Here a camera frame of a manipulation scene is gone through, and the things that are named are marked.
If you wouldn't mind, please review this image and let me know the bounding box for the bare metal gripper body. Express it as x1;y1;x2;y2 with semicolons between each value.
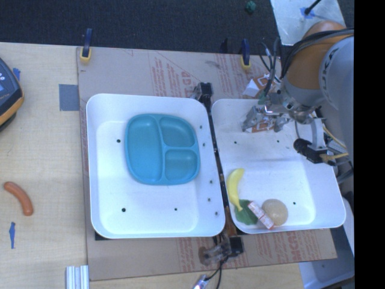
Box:
259;92;319;124

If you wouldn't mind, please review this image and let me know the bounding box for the white and orange carton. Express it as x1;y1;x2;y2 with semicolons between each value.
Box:
241;73;282;134

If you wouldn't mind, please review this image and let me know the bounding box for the white plastic tray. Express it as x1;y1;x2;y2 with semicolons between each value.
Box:
85;93;226;240
211;98;347;235

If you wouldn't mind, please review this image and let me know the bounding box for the thin black and white rod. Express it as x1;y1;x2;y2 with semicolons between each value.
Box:
203;96;230;213

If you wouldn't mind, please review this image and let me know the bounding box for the yellow banana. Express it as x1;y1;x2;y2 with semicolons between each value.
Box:
226;167;245;213

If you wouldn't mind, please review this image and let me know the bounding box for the beige round bread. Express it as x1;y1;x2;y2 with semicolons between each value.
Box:
261;198;289;226

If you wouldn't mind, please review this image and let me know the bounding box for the green lettuce leaf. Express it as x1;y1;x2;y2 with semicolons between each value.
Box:
233;199;259;226

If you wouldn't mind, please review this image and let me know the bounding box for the blue divided plate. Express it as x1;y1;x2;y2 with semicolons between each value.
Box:
124;113;201;187

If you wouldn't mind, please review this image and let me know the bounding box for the brown cardboard board red print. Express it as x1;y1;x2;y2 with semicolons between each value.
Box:
76;46;338;281

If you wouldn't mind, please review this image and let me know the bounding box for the orange sausage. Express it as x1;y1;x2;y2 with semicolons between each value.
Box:
3;181;34;217

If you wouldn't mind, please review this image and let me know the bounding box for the black cylinder on white bracket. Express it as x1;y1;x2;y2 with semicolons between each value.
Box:
293;119;337;166

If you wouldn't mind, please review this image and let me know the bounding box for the black block with thin wires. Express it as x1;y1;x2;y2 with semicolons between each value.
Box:
198;235;244;265
189;82;215;102

